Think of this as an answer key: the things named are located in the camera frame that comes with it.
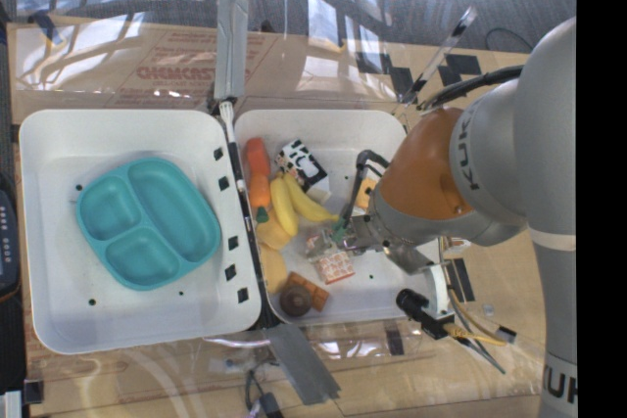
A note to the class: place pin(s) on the yellow banana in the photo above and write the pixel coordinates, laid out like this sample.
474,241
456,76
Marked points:
284,205
306,205

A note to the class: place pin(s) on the black and white carton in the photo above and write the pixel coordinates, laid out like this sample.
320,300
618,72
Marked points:
301,161

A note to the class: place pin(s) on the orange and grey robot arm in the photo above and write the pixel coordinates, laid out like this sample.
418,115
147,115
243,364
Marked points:
509,152

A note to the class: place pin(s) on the white plastic tray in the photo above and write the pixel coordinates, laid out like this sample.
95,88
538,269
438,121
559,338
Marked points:
54,210
362,137

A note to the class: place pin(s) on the orange carrot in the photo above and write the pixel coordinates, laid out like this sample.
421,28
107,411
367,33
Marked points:
258,171

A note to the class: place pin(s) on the yellow rounded toy food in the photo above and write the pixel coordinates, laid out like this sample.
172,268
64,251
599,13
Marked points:
272,232
273,266

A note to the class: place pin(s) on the brown doughnut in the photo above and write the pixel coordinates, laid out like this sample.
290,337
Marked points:
295,301

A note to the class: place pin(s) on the brown biscuit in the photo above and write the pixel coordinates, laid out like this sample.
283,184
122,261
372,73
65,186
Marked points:
318,293

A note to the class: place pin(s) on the clear plastic packet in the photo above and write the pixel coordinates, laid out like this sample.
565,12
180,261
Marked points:
319,244

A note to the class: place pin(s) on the black cylinder on white bracket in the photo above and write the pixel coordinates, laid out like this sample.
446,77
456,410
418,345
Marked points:
416,306

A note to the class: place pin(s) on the brown cardboard board red print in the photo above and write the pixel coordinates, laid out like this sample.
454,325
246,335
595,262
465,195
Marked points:
161,63

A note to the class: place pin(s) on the orange and white packet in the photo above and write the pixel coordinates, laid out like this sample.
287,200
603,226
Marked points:
334,266

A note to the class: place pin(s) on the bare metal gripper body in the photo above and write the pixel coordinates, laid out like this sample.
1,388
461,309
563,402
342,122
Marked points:
367,232

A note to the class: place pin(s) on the blue divided plate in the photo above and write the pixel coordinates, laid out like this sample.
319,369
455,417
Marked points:
147,220

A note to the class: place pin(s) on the yellow square biscuit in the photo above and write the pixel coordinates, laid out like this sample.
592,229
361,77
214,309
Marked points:
365,196

